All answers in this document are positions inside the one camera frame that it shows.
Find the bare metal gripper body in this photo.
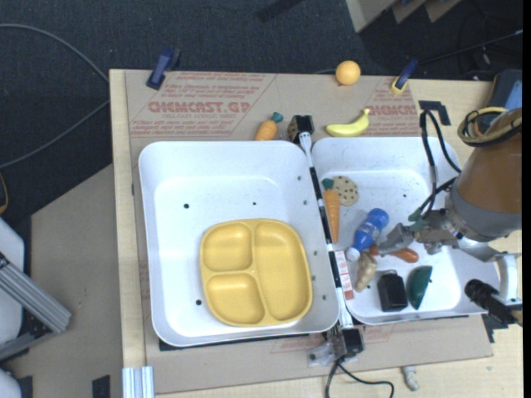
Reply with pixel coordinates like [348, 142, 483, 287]
[412, 208, 464, 257]

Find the black cylinder on white bracket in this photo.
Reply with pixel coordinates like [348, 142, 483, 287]
[459, 238, 523, 328]

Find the yellow banana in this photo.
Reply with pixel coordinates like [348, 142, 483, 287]
[324, 108, 372, 138]

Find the white plastic tray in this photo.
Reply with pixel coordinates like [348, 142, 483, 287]
[138, 139, 343, 348]
[310, 135, 501, 327]

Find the blue bottle white cap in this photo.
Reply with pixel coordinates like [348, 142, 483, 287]
[345, 207, 391, 263]

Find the brown cardboard board red print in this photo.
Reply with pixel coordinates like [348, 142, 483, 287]
[124, 70, 495, 396]

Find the orange ball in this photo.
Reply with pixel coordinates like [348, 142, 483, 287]
[334, 60, 362, 86]

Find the beige lumpy toy food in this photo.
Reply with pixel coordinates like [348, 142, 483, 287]
[353, 251, 379, 294]

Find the black block with thin wires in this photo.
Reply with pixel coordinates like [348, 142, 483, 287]
[286, 114, 315, 143]
[331, 328, 367, 358]

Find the short orange carrot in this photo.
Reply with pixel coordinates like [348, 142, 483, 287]
[254, 111, 285, 142]

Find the beige chocolate chip biscuit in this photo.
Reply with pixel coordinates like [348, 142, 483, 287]
[333, 175, 360, 207]

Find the thin black and white rod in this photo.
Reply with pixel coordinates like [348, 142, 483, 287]
[298, 131, 354, 330]

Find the yellow divided plate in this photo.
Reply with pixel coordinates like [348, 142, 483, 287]
[199, 217, 314, 328]

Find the long orange carrot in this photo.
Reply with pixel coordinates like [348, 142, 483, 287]
[321, 177, 342, 245]

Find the dark green wedge toy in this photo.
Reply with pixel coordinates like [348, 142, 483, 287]
[405, 265, 434, 311]

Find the small black bottle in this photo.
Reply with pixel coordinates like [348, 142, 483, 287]
[376, 271, 410, 313]

